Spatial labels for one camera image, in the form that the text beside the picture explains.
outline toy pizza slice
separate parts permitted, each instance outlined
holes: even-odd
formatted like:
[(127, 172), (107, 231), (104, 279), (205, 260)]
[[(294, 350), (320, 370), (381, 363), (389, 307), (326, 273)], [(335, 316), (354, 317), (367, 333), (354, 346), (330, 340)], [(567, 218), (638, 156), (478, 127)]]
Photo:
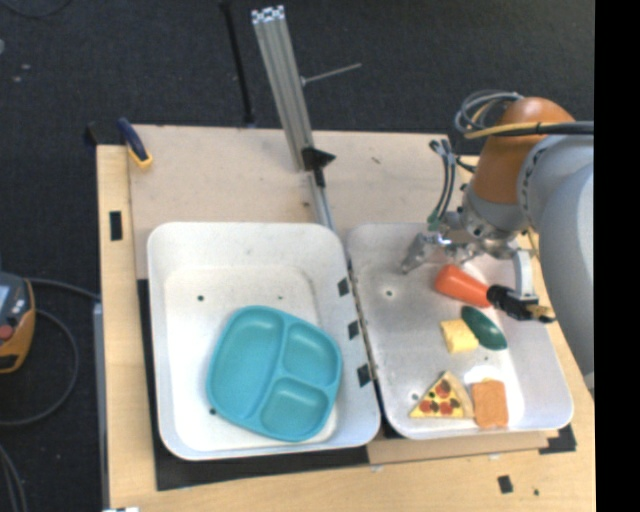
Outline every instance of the toy pizza slice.
[(411, 418), (472, 418), (473, 404), (462, 383), (449, 371), (422, 396)]

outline plywood table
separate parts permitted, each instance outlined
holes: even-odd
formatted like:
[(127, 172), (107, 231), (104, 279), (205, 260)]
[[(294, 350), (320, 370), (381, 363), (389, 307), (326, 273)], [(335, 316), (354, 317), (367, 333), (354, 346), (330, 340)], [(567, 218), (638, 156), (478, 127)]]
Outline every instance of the plywood table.
[[(138, 126), (154, 157), (98, 145), (102, 284), (98, 344), (104, 507), (141, 512), (595, 510), (594, 402), (560, 328), (549, 327), (574, 400), (568, 429), (477, 439), (376, 438), (368, 463), (158, 490), (136, 282), (146, 237), (171, 220), (313, 222), (280, 130)], [(442, 187), (437, 134), (316, 132), (336, 231), (422, 222)], [(192, 179), (200, 180), (194, 187)], [(538, 292), (545, 299), (538, 277)]]

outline black tape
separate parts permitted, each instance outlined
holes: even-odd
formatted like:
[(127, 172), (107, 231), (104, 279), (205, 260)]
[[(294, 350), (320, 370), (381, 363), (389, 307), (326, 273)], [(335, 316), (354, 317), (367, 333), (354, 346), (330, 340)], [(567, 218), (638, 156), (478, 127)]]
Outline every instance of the black tape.
[(550, 453), (562, 453), (562, 452), (575, 452), (576, 437), (573, 435), (573, 429), (571, 423), (566, 427), (562, 427), (558, 430), (558, 437), (549, 439), (549, 446), (547, 448), (541, 448), (538, 450), (540, 455), (549, 455)]
[(503, 475), (498, 477), (498, 485), (500, 486), (500, 492), (502, 494), (509, 494), (513, 492), (513, 484), (509, 475)]
[(371, 373), (369, 372), (368, 364), (364, 364), (358, 368), (358, 381), (360, 382), (360, 387), (371, 382)]
[(109, 224), (111, 225), (111, 241), (122, 240), (122, 212), (109, 212)]
[(112, 122), (106, 121), (91, 121), (85, 127), (82, 138), (87, 148), (93, 152), (99, 145), (118, 146), (121, 144), (117, 128)]
[(338, 293), (340, 294), (340, 297), (349, 293), (349, 281), (346, 277), (338, 283)]
[(360, 328), (358, 327), (358, 321), (354, 320), (349, 324), (349, 339), (352, 340), (360, 333)]

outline yellow cheese block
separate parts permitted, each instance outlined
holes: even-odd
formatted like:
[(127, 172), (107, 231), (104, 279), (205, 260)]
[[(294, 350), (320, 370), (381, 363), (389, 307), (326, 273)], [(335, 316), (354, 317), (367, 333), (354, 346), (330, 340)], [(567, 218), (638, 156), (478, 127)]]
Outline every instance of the yellow cheese block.
[(478, 348), (478, 338), (462, 318), (444, 320), (440, 322), (440, 328), (449, 353), (468, 352)]

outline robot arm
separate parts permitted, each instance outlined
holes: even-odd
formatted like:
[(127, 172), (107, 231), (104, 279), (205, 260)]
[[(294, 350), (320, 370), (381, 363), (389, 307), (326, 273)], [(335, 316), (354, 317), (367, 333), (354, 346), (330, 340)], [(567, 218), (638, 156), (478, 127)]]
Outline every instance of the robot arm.
[[(504, 113), (485, 128), (488, 111), (501, 103), (508, 103)], [(593, 123), (576, 122), (546, 99), (496, 91), (467, 98), (455, 123), (467, 138), (488, 138), (462, 206), (443, 215), (437, 231), (416, 238), (403, 271), (428, 260), (434, 247), (459, 264), (484, 253), (511, 259), (518, 289), (498, 290), (492, 303), (525, 304), (529, 267), (515, 238), (535, 229), (556, 318), (594, 387)]]

